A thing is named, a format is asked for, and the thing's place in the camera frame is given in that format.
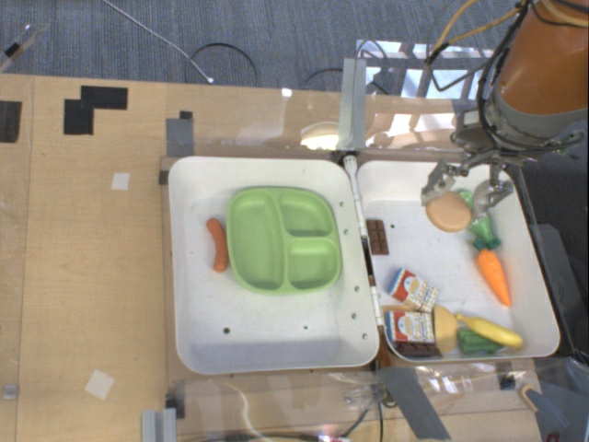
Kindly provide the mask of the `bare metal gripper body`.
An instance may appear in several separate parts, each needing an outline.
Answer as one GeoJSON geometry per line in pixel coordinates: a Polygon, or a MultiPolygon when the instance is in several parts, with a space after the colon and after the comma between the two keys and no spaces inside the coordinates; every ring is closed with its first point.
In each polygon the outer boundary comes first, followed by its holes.
{"type": "Polygon", "coordinates": [[[496,140],[484,129],[479,119],[479,111],[461,111],[456,116],[456,128],[452,133],[452,142],[460,147],[468,159],[467,164],[476,163],[509,163],[523,165],[526,156],[500,146],[496,140]]]}

